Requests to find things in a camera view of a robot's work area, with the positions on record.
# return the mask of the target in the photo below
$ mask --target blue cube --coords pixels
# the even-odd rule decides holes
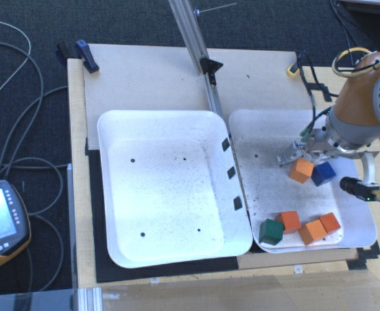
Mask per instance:
[[[333,170],[328,161],[314,166],[313,174],[311,175],[311,179],[314,181],[317,187],[327,182],[330,182],[334,177],[335,171]]]

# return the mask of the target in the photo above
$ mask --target black floor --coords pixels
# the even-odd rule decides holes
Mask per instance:
[[[334,57],[349,46],[380,51],[380,15],[348,12],[339,5],[335,10],[345,31],[329,0],[191,1],[200,10],[237,3],[199,17],[207,47],[305,51],[319,66],[330,66]],[[66,43],[74,56],[74,44],[79,39],[90,43],[184,46],[167,0],[0,0],[0,21],[21,29],[32,44],[32,60],[0,92],[0,159],[8,134],[19,116],[40,96],[42,83],[45,92],[67,85],[65,67],[56,58],[58,43]],[[8,45],[27,52],[27,42],[18,31],[2,24],[0,42],[7,44],[0,44],[1,87],[25,59],[21,51]],[[3,164],[14,158],[14,166],[9,172],[1,171],[0,178],[12,182],[29,212],[35,213],[47,208],[59,195],[59,175],[53,169],[29,170],[21,166],[49,167],[44,160],[59,166],[64,181],[62,194],[41,216],[63,238],[65,253],[62,268],[54,278],[61,257],[58,235],[44,221],[32,217],[32,284],[30,257],[24,251],[0,267],[0,294],[71,287],[65,173],[65,165],[71,161],[71,143],[66,90],[44,98],[39,115],[19,146],[36,107],[28,111],[10,136]],[[16,162],[27,157],[37,159]]]

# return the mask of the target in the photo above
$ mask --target blue clamp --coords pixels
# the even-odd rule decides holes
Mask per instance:
[[[89,71],[89,73],[94,73],[99,70],[99,66],[95,63],[95,60],[92,57],[91,49],[89,48],[88,43],[84,40],[78,40],[76,42],[75,48],[78,52],[78,55],[84,60],[84,66]]]

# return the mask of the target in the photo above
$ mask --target white plate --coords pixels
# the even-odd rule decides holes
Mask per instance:
[[[267,252],[282,253],[311,249],[360,248],[371,246],[377,231],[368,204],[343,191],[339,182],[344,176],[358,178],[351,159],[330,161],[336,176],[317,187],[312,179],[301,184],[289,177],[291,165],[278,165],[293,140],[311,121],[311,112],[304,110],[240,109],[230,117],[230,130],[242,184],[246,195],[252,233],[256,244]],[[324,118],[315,128],[324,125]],[[341,228],[305,246],[298,232],[283,235],[275,246],[259,243],[261,223],[283,211],[297,211],[302,224],[333,212]]]
[[[210,111],[99,118],[108,252],[125,268],[246,253],[252,231],[224,121]],[[241,200],[241,207],[235,203]]]

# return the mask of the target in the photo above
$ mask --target black corner bracket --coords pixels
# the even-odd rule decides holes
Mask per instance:
[[[209,75],[210,84],[216,85],[215,73],[223,66],[223,63],[210,60],[209,58],[203,57],[200,59],[200,66],[204,74]]]
[[[380,255],[379,243],[376,241],[370,249],[357,248],[357,259],[347,260],[349,270],[367,270],[367,259],[378,259]]]

